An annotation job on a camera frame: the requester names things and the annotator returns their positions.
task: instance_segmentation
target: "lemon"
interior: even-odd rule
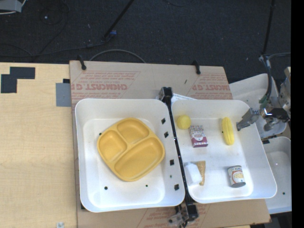
[[[180,115],[176,120],[176,124],[180,129],[188,129],[191,126],[191,119],[188,115]]]

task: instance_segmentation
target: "black carpet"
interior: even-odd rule
[[[272,0],[134,0],[104,40],[129,1],[28,0],[21,13],[2,10],[0,62],[67,64],[77,55],[153,64],[196,60],[224,67],[232,83],[266,73],[262,53],[291,52],[291,0],[274,6]],[[290,56],[271,59],[279,83],[290,62]]]

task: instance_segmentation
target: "cardboard sheet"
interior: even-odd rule
[[[196,99],[232,99],[223,67],[70,61],[77,217],[79,228],[169,228],[174,207],[92,213],[81,208],[75,105],[84,98],[154,99],[162,87]],[[199,217],[188,228],[219,228],[270,222],[265,200],[196,204]]]

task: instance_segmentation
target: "tin can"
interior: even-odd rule
[[[231,187],[239,188],[246,185],[242,167],[240,165],[229,167],[228,175],[229,175]]]

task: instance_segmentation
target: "black metal bracket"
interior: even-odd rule
[[[199,63],[196,60],[194,60],[191,63],[191,65],[195,66],[195,68],[196,68],[196,74],[200,75],[200,68],[199,68],[200,66],[199,66]]]
[[[86,65],[81,55],[77,55],[77,60],[80,61],[81,69],[86,70]]]
[[[187,208],[188,215],[189,215],[189,219],[187,221],[193,221],[199,216],[199,214],[197,212],[197,208],[196,208],[195,204],[193,203],[194,200],[190,196],[189,190],[188,190],[185,169],[184,169],[184,165],[183,165],[183,162],[181,159],[181,151],[180,151],[179,143],[177,140],[175,125],[174,125],[174,118],[173,118],[173,113],[172,113],[172,109],[171,109],[171,98],[172,97],[173,97],[173,90],[171,87],[162,87],[161,88],[161,90],[159,92],[159,100],[164,102],[167,105],[168,110],[169,110],[171,126],[172,126],[172,130],[173,130],[174,141],[175,141],[175,147],[176,147],[177,155],[178,155],[179,162],[180,162],[180,170],[181,170],[181,175],[182,175],[182,179],[183,179],[183,184],[185,187],[185,203],[186,203],[186,208]]]

